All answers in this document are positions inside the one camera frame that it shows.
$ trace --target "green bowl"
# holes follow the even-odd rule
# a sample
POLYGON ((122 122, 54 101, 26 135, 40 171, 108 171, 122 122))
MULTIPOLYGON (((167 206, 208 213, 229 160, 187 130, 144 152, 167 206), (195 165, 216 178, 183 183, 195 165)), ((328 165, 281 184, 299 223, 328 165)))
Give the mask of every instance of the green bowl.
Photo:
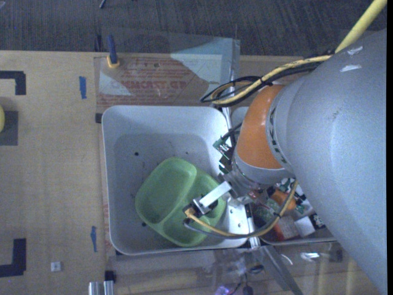
MULTIPOLYGON (((156 232, 181 247, 193 247, 203 242, 205 234, 183 226, 183 208, 192 199, 206 195, 218 186, 209 174, 193 164, 171 157, 164 160, 144 181, 135 198, 139 217, 156 232)), ((218 205, 201 220, 215 226, 225 210, 226 203, 218 199, 218 205)), ((193 223, 192 226, 204 229, 193 223)))

